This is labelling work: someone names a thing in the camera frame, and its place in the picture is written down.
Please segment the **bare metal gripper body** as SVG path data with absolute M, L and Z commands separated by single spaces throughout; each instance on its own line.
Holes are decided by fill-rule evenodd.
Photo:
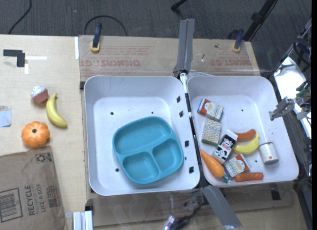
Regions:
M 311 96 L 299 96 L 295 98 L 295 103 L 301 108 L 297 113 L 297 119 L 302 120 L 307 117 L 307 114 L 311 111 Z

